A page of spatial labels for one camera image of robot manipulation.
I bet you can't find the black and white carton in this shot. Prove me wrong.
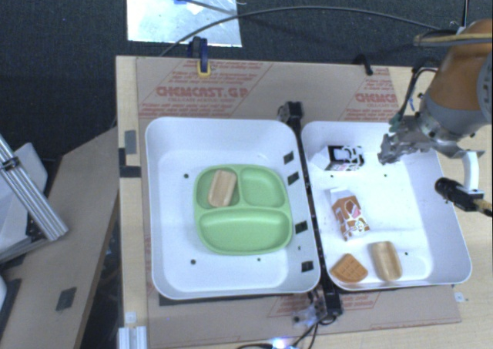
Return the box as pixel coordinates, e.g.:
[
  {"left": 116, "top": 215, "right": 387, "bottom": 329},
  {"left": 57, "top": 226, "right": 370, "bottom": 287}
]
[{"left": 309, "top": 143, "right": 367, "bottom": 173}]

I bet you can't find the black cylinder on white bracket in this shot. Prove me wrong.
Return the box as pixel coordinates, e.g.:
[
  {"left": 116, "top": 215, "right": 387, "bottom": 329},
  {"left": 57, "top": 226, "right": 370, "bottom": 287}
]
[{"left": 434, "top": 149, "right": 486, "bottom": 212}]

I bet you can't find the black block with wires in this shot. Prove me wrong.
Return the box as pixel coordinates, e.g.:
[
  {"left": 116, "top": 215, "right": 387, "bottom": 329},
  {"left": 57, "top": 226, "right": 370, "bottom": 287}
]
[
  {"left": 277, "top": 100, "right": 306, "bottom": 123},
  {"left": 322, "top": 288, "right": 344, "bottom": 318}
]

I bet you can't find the tan toy bread bun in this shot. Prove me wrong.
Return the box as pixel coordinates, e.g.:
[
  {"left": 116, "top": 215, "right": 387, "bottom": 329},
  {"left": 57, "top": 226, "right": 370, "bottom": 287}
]
[
  {"left": 207, "top": 169, "right": 238, "bottom": 209},
  {"left": 370, "top": 240, "right": 404, "bottom": 283}
]

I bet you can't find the brown cardboard board red print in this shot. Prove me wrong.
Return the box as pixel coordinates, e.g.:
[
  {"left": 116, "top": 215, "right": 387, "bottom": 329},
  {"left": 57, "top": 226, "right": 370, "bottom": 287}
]
[{"left": 134, "top": 55, "right": 463, "bottom": 349}]

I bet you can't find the brown and white carton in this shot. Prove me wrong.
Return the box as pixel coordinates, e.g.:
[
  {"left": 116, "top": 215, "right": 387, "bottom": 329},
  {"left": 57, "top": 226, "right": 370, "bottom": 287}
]
[{"left": 330, "top": 187, "right": 371, "bottom": 242}]

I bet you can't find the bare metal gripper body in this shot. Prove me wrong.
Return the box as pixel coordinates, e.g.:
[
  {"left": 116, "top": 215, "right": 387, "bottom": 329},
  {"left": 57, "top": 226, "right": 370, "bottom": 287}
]
[{"left": 389, "top": 115, "right": 464, "bottom": 158}]

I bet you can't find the white plastic tray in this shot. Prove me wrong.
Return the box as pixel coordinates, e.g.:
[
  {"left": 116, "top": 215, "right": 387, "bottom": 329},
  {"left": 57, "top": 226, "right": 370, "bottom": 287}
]
[
  {"left": 144, "top": 116, "right": 323, "bottom": 301},
  {"left": 300, "top": 120, "right": 474, "bottom": 292}
]

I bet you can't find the green divided plate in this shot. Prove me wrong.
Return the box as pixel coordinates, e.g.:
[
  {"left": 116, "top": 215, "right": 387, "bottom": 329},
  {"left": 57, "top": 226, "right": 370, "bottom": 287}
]
[{"left": 193, "top": 163, "right": 294, "bottom": 257}]

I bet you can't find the orange toy waffle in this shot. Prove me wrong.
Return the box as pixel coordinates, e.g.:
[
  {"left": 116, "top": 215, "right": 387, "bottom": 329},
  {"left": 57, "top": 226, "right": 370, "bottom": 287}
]
[{"left": 329, "top": 253, "right": 370, "bottom": 287}]

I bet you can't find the thin black rod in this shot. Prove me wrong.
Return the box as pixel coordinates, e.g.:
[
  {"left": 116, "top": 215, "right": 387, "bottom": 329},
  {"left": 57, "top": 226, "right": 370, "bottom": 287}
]
[{"left": 289, "top": 116, "right": 337, "bottom": 302}]

